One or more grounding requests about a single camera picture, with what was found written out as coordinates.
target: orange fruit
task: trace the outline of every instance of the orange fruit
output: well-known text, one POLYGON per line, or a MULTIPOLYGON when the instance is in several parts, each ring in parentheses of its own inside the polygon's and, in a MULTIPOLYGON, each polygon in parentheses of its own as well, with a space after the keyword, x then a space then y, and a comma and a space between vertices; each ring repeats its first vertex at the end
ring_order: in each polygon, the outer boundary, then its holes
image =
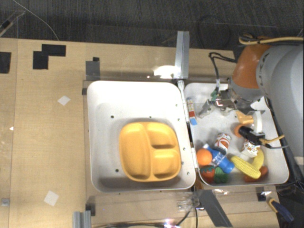
POLYGON ((199 165, 209 165, 212 161, 212 154, 209 150, 199 149, 196 153, 196 158, 198 159, 199 165))

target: yellow cable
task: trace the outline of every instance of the yellow cable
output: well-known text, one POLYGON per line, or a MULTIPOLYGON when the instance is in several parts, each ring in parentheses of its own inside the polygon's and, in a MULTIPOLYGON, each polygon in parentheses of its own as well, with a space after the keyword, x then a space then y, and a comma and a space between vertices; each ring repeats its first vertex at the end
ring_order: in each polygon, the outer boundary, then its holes
POLYGON ((301 38, 301 37, 279 37, 279 38, 262 39, 262 40, 255 40, 255 41, 245 41, 241 37, 238 39, 238 41, 243 45, 267 44, 267 43, 273 43, 273 42, 279 42, 279 41, 289 41, 289 40, 304 41, 303 38, 301 38))
POLYGON ((277 138, 274 138, 274 139, 270 139, 270 140, 268 140, 268 139, 259 139, 259 141, 261 141, 261 143, 262 143, 263 145, 265 145, 265 144, 267 144, 267 143, 271 143, 271 142, 274 142, 274 141, 276 141, 276 140, 283 139, 284 137, 285 137, 285 135, 281 135, 281 136, 278 136, 277 138))

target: table top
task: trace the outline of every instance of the table top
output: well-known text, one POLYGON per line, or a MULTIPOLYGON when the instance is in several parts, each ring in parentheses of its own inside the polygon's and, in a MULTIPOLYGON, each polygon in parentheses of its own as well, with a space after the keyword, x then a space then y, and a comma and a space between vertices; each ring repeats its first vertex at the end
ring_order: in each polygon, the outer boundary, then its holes
MULTIPOLYGON (((11 53, 9 73, 0 74, 0 198, 10 199, 9 206, 0 206, 0 227, 72 227, 73 212, 83 212, 88 199, 82 95, 86 62, 98 57, 103 78, 153 81, 155 67, 174 65, 176 49, 1 38, 0 52, 11 53), (65 45, 66 55, 49 56, 48 70, 34 70, 33 52, 41 52, 42 44, 65 45), (69 100, 66 105, 58 102, 63 96, 69 100)), ((209 52, 190 49, 194 81, 214 80, 209 52)), ((231 51, 217 52, 233 57, 231 51)), ((224 61, 217 65, 222 78, 231 76, 235 66, 224 61)), ((219 193, 217 198, 234 227, 278 227, 276 214, 257 201, 255 188, 225 191, 231 195, 219 193)), ((274 186, 265 191, 277 199, 274 186)), ((110 221, 123 211, 114 203, 115 195, 103 196, 110 221)), ((157 203, 145 203, 150 211, 144 220, 157 220, 157 203)), ((131 203, 127 208, 130 215, 139 212, 131 203)), ((183 225, 195 226, 193 214, 183 225)), ((199 227, 214 227, 206 211, 199 212, 199 227)))

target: metal bracket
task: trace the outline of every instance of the metal bracket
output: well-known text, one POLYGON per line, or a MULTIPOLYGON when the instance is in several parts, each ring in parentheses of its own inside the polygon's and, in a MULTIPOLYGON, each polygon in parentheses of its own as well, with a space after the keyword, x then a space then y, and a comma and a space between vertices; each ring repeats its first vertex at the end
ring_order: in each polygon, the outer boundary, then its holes
POLYGON ((178 31, 175 55, 175 73, 174 78, 188 78, 189 76, 189 31, 178 31))
POLYGON ((73 228, 91 228, 91 211, 74 212, 73 213, 73 228))

